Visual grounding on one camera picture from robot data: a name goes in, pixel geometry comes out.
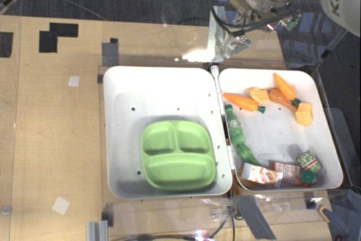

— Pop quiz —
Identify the green divided plate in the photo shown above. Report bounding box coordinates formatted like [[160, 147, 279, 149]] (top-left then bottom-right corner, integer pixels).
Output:
[[140, 120, 217, 191]]

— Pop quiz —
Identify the white plastic tray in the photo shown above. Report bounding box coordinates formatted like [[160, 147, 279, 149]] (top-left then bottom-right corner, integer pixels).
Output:
[[218, 68, 344, 192], [102, 65, 234, 200]]

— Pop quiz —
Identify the green bottle with label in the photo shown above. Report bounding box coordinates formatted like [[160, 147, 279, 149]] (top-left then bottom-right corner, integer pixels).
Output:
[[224, 104, 246, 152]]

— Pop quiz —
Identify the white printed carton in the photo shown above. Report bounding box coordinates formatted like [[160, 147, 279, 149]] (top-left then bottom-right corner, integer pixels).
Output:
[[240, 163, 284, 186]]

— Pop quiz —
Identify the orange printed carton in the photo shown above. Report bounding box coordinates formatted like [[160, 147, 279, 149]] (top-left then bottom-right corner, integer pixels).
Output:
[[271, 161, 302, 186]]

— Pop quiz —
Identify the orange chicken drumstick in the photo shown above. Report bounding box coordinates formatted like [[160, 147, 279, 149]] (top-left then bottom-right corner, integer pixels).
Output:
[[267, 88, 298, 113]]

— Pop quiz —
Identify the green and red can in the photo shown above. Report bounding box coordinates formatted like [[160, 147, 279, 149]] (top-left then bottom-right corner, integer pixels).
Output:
[[299, 169, 318, 188]]

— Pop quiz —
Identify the yellow ridged crisp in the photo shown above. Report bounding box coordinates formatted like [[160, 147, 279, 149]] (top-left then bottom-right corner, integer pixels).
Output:
[[249, 87, 271, 104], [294, 102, 313, 126]]

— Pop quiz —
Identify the orange carrot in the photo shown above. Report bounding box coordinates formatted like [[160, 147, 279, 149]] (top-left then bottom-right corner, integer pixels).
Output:
[[222, 93, 266, 114], [272, 72, 301, 107]]

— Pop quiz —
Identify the green patterned carton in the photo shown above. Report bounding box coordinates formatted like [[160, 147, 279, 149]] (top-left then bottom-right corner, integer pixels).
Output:
[[296, 150, 323, 173]]

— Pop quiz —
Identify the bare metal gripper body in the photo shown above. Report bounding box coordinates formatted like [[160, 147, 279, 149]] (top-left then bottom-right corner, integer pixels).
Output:
[[227, 0, 289, 17]]

